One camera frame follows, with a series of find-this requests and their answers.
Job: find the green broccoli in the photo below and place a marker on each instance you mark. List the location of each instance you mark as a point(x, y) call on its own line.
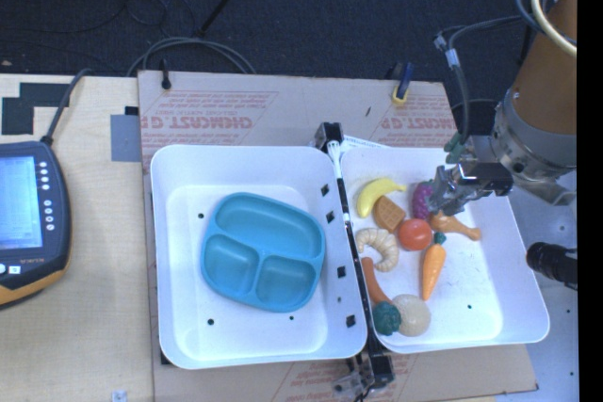
point(386, 319)

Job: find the brown cardboard board red print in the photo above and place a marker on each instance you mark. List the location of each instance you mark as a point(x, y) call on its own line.
point(282, 117)

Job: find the yellow banana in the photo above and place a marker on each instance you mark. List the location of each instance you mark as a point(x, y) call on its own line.
point(369, 195)

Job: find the white plastic tray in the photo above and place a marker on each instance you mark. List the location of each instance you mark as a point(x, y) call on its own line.
point(188, 343)
point(480, 292)

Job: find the blue divided plate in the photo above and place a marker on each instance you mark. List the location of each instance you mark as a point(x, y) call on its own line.
point(264, 245)

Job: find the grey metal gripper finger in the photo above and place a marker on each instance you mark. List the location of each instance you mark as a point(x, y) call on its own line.
point(459, 204)
point(439, 193)

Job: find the orange brown sausage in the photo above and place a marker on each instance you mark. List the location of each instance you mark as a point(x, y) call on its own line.
point(373, 284)

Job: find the purple grapes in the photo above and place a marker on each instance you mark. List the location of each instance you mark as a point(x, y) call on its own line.
point(420, 202)

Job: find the black cylinder on white bracket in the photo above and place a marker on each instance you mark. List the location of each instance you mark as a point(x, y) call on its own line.
point(551, 261)

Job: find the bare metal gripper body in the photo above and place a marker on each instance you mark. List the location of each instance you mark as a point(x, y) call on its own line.
point(490, 176)

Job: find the cream croissant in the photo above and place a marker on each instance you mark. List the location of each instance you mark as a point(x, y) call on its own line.
point(384, 247)

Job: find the orange carrot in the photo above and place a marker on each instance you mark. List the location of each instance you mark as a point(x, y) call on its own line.
point(433, 266)

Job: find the thin black and white rod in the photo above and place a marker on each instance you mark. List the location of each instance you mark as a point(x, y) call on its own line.
point(351, 230)

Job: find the brown waffle biscuit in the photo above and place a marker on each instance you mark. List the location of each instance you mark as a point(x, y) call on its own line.
point(388, 213)

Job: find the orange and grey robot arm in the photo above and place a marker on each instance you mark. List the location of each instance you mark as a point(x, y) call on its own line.
point(549, 75)

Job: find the brown chicken drumstick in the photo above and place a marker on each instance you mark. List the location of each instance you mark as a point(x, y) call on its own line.
point(454, 226)

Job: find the red orange tomato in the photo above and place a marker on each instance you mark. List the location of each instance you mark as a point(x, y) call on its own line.
point(414, 234)

